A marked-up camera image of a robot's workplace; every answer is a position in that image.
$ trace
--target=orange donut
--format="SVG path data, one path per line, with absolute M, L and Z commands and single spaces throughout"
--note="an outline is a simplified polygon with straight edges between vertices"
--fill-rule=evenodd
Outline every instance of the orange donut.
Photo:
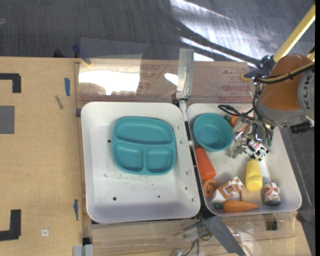
M 218 183 L 215 179 L 206 179 L 202 183 L 203 194 L 206 198 L 211 198 L 214 191 L 218 188 Z

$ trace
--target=gray square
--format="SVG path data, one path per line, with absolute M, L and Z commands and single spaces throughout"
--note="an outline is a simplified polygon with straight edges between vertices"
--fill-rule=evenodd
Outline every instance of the gray square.
M 15 133 L 15 106 L 0 106 L 0 134 Z

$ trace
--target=dark floor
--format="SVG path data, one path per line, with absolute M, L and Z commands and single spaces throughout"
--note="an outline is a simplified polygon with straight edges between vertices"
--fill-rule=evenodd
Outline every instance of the dark floor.
M 190 47 L 196 61 L 245 61 L 277 52 L 313 0 L 0 0 L 0 56 L 74 57 L 85 39 Z M 315 23 L 291 53 L 315 46 Z M 170 59 L 165 51 L 158 59 Z M 301 220 L 315 255 L 315 135 L 287 135 L 303 191 Z

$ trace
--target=yellow bottle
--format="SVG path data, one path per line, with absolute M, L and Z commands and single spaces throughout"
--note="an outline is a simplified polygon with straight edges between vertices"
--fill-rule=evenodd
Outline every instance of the yellow bottle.
M 258 161 L 251 159 L 246 165 L 245 187 L 249 191 L 258 191 L 262 189 L 262 175 Z

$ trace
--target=wooden table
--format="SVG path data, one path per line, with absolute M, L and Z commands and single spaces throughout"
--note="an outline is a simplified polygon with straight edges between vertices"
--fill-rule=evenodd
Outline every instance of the wooden table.
M 71 256 L 73 246 L 82 244 L 77 62 L 0 57 L 0 73 L 21 76 L 21 93 L 13 93 L 12 81 L 0 80 L 0 106 L 14 106 L 15 112 L 14 134 L 0 134 L 0 231 L 10 229 L 11 210 L 21 210 L 21 234 L 18 239 L 0 241 L 0 255 Z M 65 79 L 70 80 L 70 96 Z M 311 255 L 301 223 L 295 221 L 294 226 L 293 237 L 255 242 L 259 255 Z M 43 236 L 42 229 L 49 229 L 49 235 Z M 226 255 L 221 245 L 213 246 L 216 249 L 206 251 L 208 255 Z

